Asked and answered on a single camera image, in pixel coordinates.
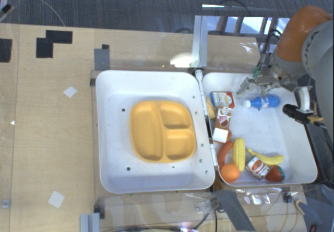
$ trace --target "white plastic tray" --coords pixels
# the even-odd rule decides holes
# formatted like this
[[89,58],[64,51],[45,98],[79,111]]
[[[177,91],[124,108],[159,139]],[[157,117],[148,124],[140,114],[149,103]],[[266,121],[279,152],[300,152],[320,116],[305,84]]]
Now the white plastic tray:
[[[104,71],[96,80],[100,179],[112,193],[205,189],[214,181],[208,133],[197,80],[183,72]],[[196,133],[194,155],[181,162],[147,163],[133,151],[132,107],[145,100],[188,108]]]
[[[203,79],[203,89],[206,95],[212,91],[236,92],[248,74],[210,73]],[[282,185],[306,184],[317,177],[317,167],[303,125],[282,112],[284,104],[296,105],[294,94],[283,88],[270,91],[280,98],[276,108],[261,109],[245,108],[243,100],[237,100],[237,107],[231,116],[230,130],[232,140],[241,137],[247,148],[264,155],[284,155],[280,164],[285,180]],[[216,152],[221,145],[215,143]],[[232,151],[226,157],[231,162]],[[234,187],[278,186],[275,182],[265,179],[259,181],[246,169],[241,172],[237,181],[229,184]]]

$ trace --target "bottle cap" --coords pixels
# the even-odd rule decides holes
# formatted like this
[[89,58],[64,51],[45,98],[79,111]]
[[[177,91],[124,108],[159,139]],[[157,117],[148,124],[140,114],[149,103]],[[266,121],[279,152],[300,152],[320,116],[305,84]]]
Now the bottle cap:
[[244,107],[249,108],[250,105],[251,105],[251,101],[250,100],[245,100],[244,101]]

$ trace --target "orange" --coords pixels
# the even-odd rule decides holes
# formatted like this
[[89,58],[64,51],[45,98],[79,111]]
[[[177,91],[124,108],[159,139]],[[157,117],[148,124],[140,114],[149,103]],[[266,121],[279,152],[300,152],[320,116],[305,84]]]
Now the orange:
[[227,163],[220,168],[220,175],[226,182],[234,182],[239,177],[239,169],[233,163]]

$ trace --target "white paper piece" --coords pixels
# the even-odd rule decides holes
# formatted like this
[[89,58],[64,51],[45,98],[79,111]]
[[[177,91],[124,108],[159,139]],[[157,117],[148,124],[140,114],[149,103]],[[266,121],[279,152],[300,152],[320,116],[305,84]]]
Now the white paper piece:
[[50,199],[49,199],[49,204],[51,204],[52,206],[55,206],[57,208],[60,208],[60,206],[63,203],[65,196],[61,195],[59,192],[57,191],[53,191]]
[[72,97],[75,93],[77,93],[78,90],[76,90],[74,87],[69,87],[64,91],[64,94],[68,97]]

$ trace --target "banana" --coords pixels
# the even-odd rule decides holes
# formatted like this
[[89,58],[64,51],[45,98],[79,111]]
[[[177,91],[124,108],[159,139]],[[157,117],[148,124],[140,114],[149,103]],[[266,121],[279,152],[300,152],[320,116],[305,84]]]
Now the banana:
[[248,152],[251,155],[257,156],[267,166],[279,165],[281,162],[283,162],[283,159],[284,159],[283,155],[274,155],[274,156],[271,156],[271,157],[267,157],[267,156],[264,156],[262,154],[256,153],[256,152],[252,151],[251,149],[248,149]]

